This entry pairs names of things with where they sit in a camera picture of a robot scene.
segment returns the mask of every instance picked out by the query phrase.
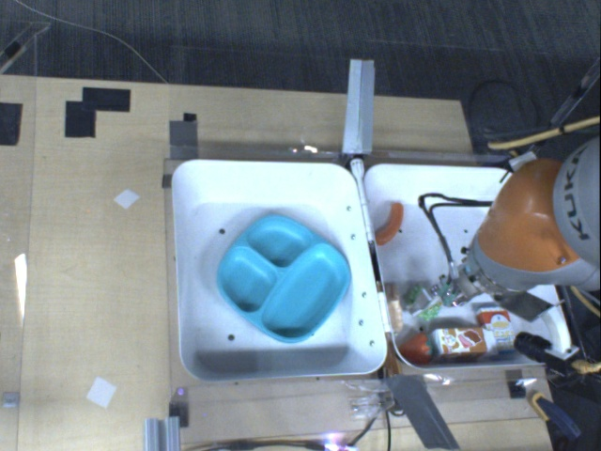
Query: white cable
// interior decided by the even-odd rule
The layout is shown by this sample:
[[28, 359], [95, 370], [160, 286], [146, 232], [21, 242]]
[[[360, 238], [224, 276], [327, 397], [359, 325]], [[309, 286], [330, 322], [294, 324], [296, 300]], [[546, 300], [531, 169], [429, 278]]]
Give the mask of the white cable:
[[142, 55], [141, 55], [141, 54], [140, 54], [140, 53], [139, 53], [137, 50], [135, 50], [135, 49], [134, 49], [134, 48], [133, 48], [131, 45], [129, 45], [129, 43], [128, 43], [127, 41], [125, 41], [125, 40], [123, 40], [123, 39], [120, 39], [119, 37], [117, 37], [117, 36], [115, 36], [115, 35], [113, 35], [113, 34], [110, 34], [110, 33], [108, 33], [108, 32], [105, 32], [104, 30], [99, 30], [98, 28], [94, 28], [94, 27], [91, 27], [91, 26], [86, 26], [86, 25], [81, 25], [81, 24], [79, 24], [79, 23], [69, 22], [69, 21], [67, 21], [67, 20], [60, 19], [60, 18], [58, 18], [58, 17], [55, 17], [55, 16], [53, 16], [53, 15], [48, 15], [48, 13], [44, 13], [43, 11], [39, 11], [39, 10], [37, 10], [37, 9], [33, 8], [33, 7], [29, 7], [29, 6], [28, 6], [26, 3], [22, 2], [21, 0], [12, 0], [12, 1], [13, 1], [13, 2], [15, 2], [15, 3], [16, 3], [16, 4], [18, 4], [18, 5], [21, 5], [21, 6], [22, 6], [22, 7], [24, 7], [24, 8], [27, 8], [29, 11], [33, 11], [34, 13], [37, 13], [38, 15], [41, 15], [42, 17], [45, 17], [45, 18], [47, 18], [47, 19], [54, 20], [55, 22], [64, 23], [65, 25], [74, 26], [74, 27], [76, 27], [76, 28], [82, 28], [82, 29], [84, 29], [84, 30], [88, 30], [88, 31], [90, 31], [90, 32], [96, 32], [96, 33], [98, 33], [98, 34], [101, 34], [101, 35], [104, 35], [104, 36], [106, 36], [106, 37], [109, 37], [110, 39], [113, 39], [113, 40], [116, 40], [116, 41], [118, 41], [119, 43], [121, 43], [122, 45], [124, 45], [126, 48], [128, 48], [129, 50], [131, 50], [131, 51], [132, 51], [132, 52], [133, 52], [133, 53], [134, 53], [136, 56], [138, 56], [138, 58], [140, 58], [140, 60], [142, 60], [142, 61], [145, 63], [145, 65], [146, 65], [146, 66], [147, 66], [149, 69], [151, 69], [151, 70], [154, 72], [154, 74], [155, 74], [157, 77], [159, 77], [159, 79], [160, 79], [160, 80], [161, 80], [161, 81], [162, 81], [164, 84], [168, 84], [168, 83], [169, 83], [169, 82], [167, 82], [167, 79], [165, 79], [165, 78], [164, 78], [164, 77], [163, 77], [163, 76], [162, 76], [162, 75], [159, 73], [159, 71], [158, 71], [158, 70], [156, 70], [154, 67], [152, 67], [152, 65], [150, 65], [150, 63], [149, 63], [149, 62], [148, 62], [148, 61], [147, 61], [145, 58], [143, 58], [143, 57], [142, 57]]

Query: divided blue plate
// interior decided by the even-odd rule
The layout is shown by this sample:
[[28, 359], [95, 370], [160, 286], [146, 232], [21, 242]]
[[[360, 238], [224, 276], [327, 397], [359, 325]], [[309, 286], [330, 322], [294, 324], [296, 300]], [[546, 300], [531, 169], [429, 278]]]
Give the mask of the divided blue plate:
[[282, 215], [263, 217], [246, 229], [217, 271], [223, 298], [265, 334], [287, 343], [310, 337], [349, 284], [344, 256]]

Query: white square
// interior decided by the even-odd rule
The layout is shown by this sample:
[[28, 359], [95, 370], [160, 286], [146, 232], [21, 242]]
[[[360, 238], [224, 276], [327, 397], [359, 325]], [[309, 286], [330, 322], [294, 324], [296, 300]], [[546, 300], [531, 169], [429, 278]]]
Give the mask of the white square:
[[96, 378], [86, 397], [94, 404], [98, 404], [99, 406], [102, 406], [102, 408], [106, 409], [109, 407], [115, 391], [115, 385], [104, 380], [103, 378]]
[[140, 195], [131, 191], [130, 189], [126, 189], [117, 197], [115, 197], [115, 202], [121, 206], [123, 209], [129, 209], [131, 205], [140, 198]]

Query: orange sausage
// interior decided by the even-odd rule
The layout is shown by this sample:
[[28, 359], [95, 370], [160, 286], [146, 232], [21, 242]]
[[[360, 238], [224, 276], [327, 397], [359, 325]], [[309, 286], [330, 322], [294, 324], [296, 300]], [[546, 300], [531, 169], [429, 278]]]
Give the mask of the orange sausage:
[[403, 204], [399, 202], [393, 202], [391, 204], [391, 213], [388, 216], [388, 222], [384, 227], [381, 227], [376, 232], [376, 244], [384, 245], [390, 242], [396, 235], [398, 230], [403, 224], [403, 216], [405, 215], [405, 208]]

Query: yellow cable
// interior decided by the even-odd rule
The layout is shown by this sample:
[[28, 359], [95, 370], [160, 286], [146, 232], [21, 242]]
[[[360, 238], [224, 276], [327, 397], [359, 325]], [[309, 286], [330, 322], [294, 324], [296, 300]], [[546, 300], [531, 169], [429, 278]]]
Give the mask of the yellow cable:
[[524, 147], [530, 144], [535, 144], [536, 142], [540, 142], [541, 140], [547, 140], [551, 137], [557, 137], [558, 135], [562, 135], [563, 133], [570, 133], [579, 131], [581, 129], [586, 129], [587, 127], [591, 127], [592, 125], [597, 125], [598, 123], [599, 116], [586, 118], [584, 120], [579, 120], [578, 122], [567, 124], [563, 126], [563, 129], [551, 129], [549, 131], [536, 133], [535, 135], [529, 135], [528, 137], [524, 137], [517, 140], [511, 140], [509, 142], [489, 142], [488, 148], [490, 148], [491, 150], [508, 150], [510, 148]]
[[572, 367], [578, 372], [578, 374], [593, 374], [601, 371], [601, 363], [589, 363], [583, 359], [578, 359], [572, 363]]
[[591, 311], [593, 314], [595, 314], [598, 318], [601, 318], [601, 312], [599, 312], [599, 309], [597, 309], [592, 303], [591, 301], [589, 301], [587, 298], [585, 298], [582, 293], [576, 289], [574, 286], [570, 286], [570, 290], [574, 293], [574, 295], [577, 297], [577, 299], [584, 304], [584, 306]]

